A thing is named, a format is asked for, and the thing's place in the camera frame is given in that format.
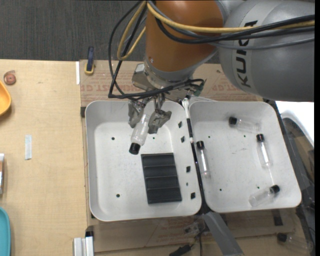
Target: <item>metal bracket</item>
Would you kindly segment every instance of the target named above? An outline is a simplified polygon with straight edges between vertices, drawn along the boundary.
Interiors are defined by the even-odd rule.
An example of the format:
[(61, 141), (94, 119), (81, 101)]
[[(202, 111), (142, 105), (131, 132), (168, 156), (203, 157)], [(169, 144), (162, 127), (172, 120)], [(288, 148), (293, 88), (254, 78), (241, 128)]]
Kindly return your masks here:
[[(132, 83), (135, 87), (140, 88), (145, 91), (152, 91), (156, 89), (162, 89), (170, 85), (174, 85), (177, 81), (166, 81), (158, 76), (153, 75), (152, 71), (148, 68), (148, 65), (140, 63), (136, 66), (134, 74), (132, 76)], [(188, 90), (185, 89), (175, 89), (166, 93), (164, 96), (166, 99), (179, 102), (184, 99), (186, 95), (189, 94)]]
[(147, 99), (143, 101), (133, 101), (129, 100), (128, 107), (129, 107), (129, 125), (131, 128), (135, 128), (136, 124), (139, 123), (141, 117), (144, 114), (145, 106), (146, 106)]
[(77, 237), (73, 239), (73, 256), (94, 256), (94, 237)]
[(171, 111), (165, 112), (161, 109), (156, 109), (150, 117), (148, 133), (156, 134), (158, 129), (170, 119), (171, 114)]
[(185, 226), (183, 228), (183, 232), (186, 235), (193, 235), (196, 236), (198, 234), (200, 234), (204, 229), (205, 229), (206, 225), (205, 225), (205, 221), (203, 218), (199, 217), (194, 223)]
[(219, 213), (208, 212), (202, 217), (224, 256), (244, 256), (243, 251)]

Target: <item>black vial cap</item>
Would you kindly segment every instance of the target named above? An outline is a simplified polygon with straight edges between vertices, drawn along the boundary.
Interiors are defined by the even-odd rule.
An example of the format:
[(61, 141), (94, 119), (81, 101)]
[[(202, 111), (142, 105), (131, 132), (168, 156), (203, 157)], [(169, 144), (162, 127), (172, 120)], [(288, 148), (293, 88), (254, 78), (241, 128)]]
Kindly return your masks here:
[(139, 154), (139, 150), (140, 150), (140, 145), (137, 143), (131, 143), (129, 152), (133, 155), (138, 155)]
[(264, 135), (263, 135), (262, 133), (258, 134), (258, 135), (256, 136), (256, 141), (257, 141), (257, 142), (264, 142), (264, 141), (265, 141)]
[(280, 187), (278, 185), (273, 185), (271, 189), (274, 191), (274, 193), (278, 193), (280, 191)]
[(229, 117), (229, 125), (236, 125), (237, 121), (238, 119), (236, 119), (235, 117), (233, 116)]
[(202, 140), (196, 142), (196, 146), (198, 149), (203, 150), (205, 148), (205, 143)]
[(287, 241), (288, 236), (287, 236), (286, 234), (284, 234), (284, 233), (278, 233), (278, 234), (276, 235), (276, 238), (278, 239), (278, 241), (284, 243), (284, 242)]

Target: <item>wooden table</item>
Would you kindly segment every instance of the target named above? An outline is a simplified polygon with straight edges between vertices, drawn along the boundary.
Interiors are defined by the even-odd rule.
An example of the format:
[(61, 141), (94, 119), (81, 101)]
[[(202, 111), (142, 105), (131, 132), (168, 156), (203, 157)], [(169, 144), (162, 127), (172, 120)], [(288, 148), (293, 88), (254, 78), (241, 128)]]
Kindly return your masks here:
[[(7, 85), (10, 110), (0, 116), (0, 153), (5, 155), (0, 206), (11, 224), (12, 256), (71, 256), (72, 241), (84, 237), (87, 221), (83, 119), (76, 63), (0, 60), (0, 79), (15, 70)], [(25, 136), (32, 136), (32, 158), (25, 160)], [(296, 232), (303, 231), (298, 218)], [(246, 256), (301, 255), (286, 250), (275, 235), (242, 237)], [(177, 245), (99, 253), (106, 256), (169, 255)], [(204, 255), (221, 255), (215, 242)], [(196, 244), (186, 256), (199, 255)]]

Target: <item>tan wooden board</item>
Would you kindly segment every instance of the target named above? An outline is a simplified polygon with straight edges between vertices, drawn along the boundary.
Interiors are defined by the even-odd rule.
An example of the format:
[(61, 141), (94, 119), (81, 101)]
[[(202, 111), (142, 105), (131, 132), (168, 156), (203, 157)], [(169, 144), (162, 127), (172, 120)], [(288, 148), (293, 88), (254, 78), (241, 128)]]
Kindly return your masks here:
[[(12, 104), (0, 117), (4, 193), (12, 256), (70, 256), (86, 230), (80, 88), (75, 62), (0, 60)], [(32, 158), (25, 160), (25, 135)]]

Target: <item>yellow cable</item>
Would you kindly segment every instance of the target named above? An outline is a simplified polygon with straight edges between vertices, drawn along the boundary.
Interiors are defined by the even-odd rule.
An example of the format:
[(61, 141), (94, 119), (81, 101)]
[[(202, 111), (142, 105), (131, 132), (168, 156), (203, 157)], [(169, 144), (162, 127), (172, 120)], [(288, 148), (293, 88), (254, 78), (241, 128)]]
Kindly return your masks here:
[[(155, 11), (155, 9), (152, 8), (152, 6), (147, 3), (148, 10), (160, 21), (163, 23), (175, 27), (178, 29), (182, 30), (188, 30), (188, 31), (193, 31), (193, 32), (203, 32), (203, 33), (234, 33), (234, 32), (239, 32), (239, 31), (245, 31), (248, 29), (252, 28), (257, 28), (257, 26), (247, 26), (247, 27), (199, 27), (199, 26), (189, 26), (189, 25), (184, 25), (181, 23), (174, 22), (172, 20), (169, 20), (163, 16), (161, 16), (159, 13)], [(290, 29), (290, 28), (298, 28), (298, 27), (310, 27), (314, 26), (315, 22), (314, 21), (305, 21), (305, 22), (299, 22), (296, 24), (292, 25), (286, 25), (282, 27), (277, 27), (275, 29)]]
[(141, 39), (142, 35), (145, 32), (145, 28), (141, 31), (140, 35), (138, 36), (138, 38), (136, 39), (136, 41), (134, 42), (133, 46), (131, 47), (131, 49), (129, 50), (129, 53), (127, 53), (127, 55), (125, 56), (121, 56), (121, 49), (124, 45), (125, 39), (127, 37), (127, 34), (132, 26), (132, 24), (135, 22), (135, 20), (137, 19), (137, 17), (139, 16), (139, 14), (142, 12), (142, 10), (144, 9), (145, 5), (146, 5), (147, 1), (143, 1), (142, 4), (140, 5), (140, 7), (138, 8), (138, 10), (136, 10), (135, 14), (133, 15), (133, 17), (131, 18), (131, 20), (129, 21), (128, 25), (126, 26), (122, 38), (120, 40), (120, 44), (118, 47), (118, 51), (116, 53), (116, 56), (118, 58), (118, 60), (120, 61), (124, 61), (125, 59), (127, 59), (129, 57), (129, 55), (133, 52), (134, 48), (137, 46), (139, 40)]
[(124, 61), (124, 60), (126, 60), (126, 59), (132, 54), (132, 52), (133, 52), (134, 49), (136, 48), (138, 42), (140, 41), (140, 39), (141, 39), (142, 36), (144, 35), (145, 31), (146, 31), (146, 27), (144, 27), (144, 28), (142, 29), (142, 31), (140, 32), (139, 36), (138, 36), (137, 39), (135, 40), (134, 44), (132, 45), (132, 47), (130, 48), (130, 50), (128, 51), (128, 53), (127, 53), (125, 56), (120, 57), (120, 59), (118, 58), (119, 60)]

